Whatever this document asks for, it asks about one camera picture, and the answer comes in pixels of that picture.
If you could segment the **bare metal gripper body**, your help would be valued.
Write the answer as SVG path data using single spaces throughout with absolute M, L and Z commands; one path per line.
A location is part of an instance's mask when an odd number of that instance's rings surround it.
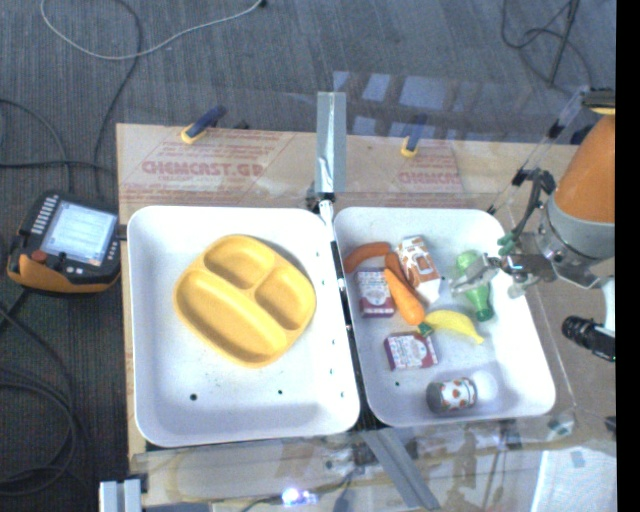
M 512 277 L 510 298 L 524 296 L 539 282 L 558 279 L 585 290 L 601 286 L 601 278 L 591 270 L 597 260 L 576 251 L 551 230 L 504 235 L 500 239 L 500 261 L 500 268 Z

